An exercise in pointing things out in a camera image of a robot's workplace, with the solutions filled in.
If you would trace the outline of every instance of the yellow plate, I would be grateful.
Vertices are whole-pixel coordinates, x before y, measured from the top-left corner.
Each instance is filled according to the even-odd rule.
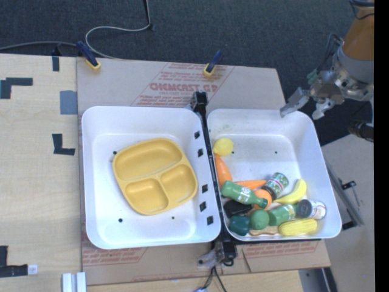
[[[115,155],[112,166],[124,197],[140,214],[170,210],[193,198],[198,189],[188,158],[170,139],[126,147]]]

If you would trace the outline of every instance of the soda can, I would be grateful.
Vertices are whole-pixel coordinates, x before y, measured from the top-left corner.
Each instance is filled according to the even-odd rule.
[[[287,177],[280,172],[276,172],[273,174],[272,178],[262,186],[262,189],[267,190],[271,194],[272,199],[276,200],[288,185],[289,181],[287,180]]]
[[[297,204],[297,215],[302,218],[321,220],[326,212],[325,204],[320,201],[303,199]]]

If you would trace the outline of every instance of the dark backdrop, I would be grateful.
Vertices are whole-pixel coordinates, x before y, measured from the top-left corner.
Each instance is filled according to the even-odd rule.
[[[205,63],[218,49],[221,64],[277,69],[287,99],[322,60],[328,35],[344,37],[354,20],[348,0],[148,0],[154,31],[98,30],[89,41],[119,58]],[[0,0],[0,47],[31,41],[84,41],[97,26],[147,24],[143,0]],[[54,45],[2,53],[51,55]],[[61,47],[76,56],[73,47]],[[309,102],[302,111],[311,115]],[[371,122],[370,103],[346,100],[315,121],[321,145],[348,133],[353,120]]]

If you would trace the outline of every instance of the orange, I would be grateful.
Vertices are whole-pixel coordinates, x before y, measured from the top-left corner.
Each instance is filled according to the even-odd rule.
[[[255,195],[258,198],[264,198],[267,200],[267,206],[265,207],[265,210],[270,206],[270,204],[273,202],[272,196],[267,190],[264,189],[256,189],[254,190]],[[254,204],[254,209],[259,209],[260,207],[256,204]]]

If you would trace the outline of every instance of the blue clamp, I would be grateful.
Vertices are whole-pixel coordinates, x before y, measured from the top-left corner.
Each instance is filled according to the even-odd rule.
[[[102,65],[96,60],[95,55],[90,48],[87,47],[82,41],[76,43],[77,49],[85,56],[85,62],[94,70],[98,70]]]
[[[221,61],[221,58],[222,58],[222,52],[221,50],[218,50],[215,56],[212,58],[212,60],[205,65],[202,74],[205,75],[206,77],[210,77],[215,71],[215,65]]]

